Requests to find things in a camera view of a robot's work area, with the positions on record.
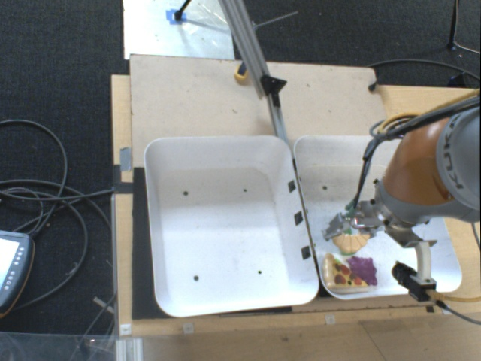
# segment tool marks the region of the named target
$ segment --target empty white tray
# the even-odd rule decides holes
[[[316,296],[292,155],[280,139],[163,138],[149,144],[144,162],[163,311],[187,317]]]
[[[322,230],[328,227],[334,215],[343,211],[344,206],[353,198],[361,172],[362,154],[370,139],[365,136],[306,136],[295,144],[294,154],[304,205],[308,210],[310,234],[319,263],[322,263],[327,253],[333,253],[343,261],[348,258],[340,255],[332,240],[326,241],[323,238]],[[381,178],[397,146],[397,141],[392,141],[378,147],[361,200],[374,197],[373,180]],[[428,225],[417,226],[414,231],[426,240],[437,240],[431,248],[432,277],[437,281],[437,290],[456,290],[461,284],[461,269],[444,220],[433,218]],[[378,232],[356,256],[373,258],[377,268],[377,286],[357,294],[329,291],[333,296],[340,299],[359,299],[407,293],[392,277],[391,270],[396,261],[416,269],[414,249],[403,249],[386,233]]]

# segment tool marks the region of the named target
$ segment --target toy pizza slice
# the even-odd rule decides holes
[[[322,279],[330,291],[338,294],[363,293],[370,289],[365,281],[330,253],[324,256]]]

